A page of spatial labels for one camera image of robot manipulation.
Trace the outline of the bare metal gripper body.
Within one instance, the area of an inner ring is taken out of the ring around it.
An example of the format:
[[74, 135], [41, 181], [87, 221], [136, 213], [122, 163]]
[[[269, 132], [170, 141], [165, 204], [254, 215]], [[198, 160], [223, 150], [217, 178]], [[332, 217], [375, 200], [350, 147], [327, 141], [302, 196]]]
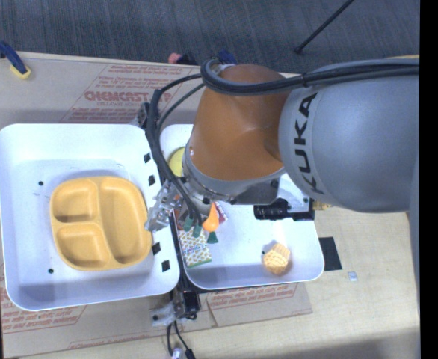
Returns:
[[173, 187], [177, 190], [186, 209], [193, 218], [205, 218], [208, 216], [214, 202], [235, 204], [238, 201], [236, 197], [220, 194], [201, 186], [194, 187], [189, 183], [174, 183]]

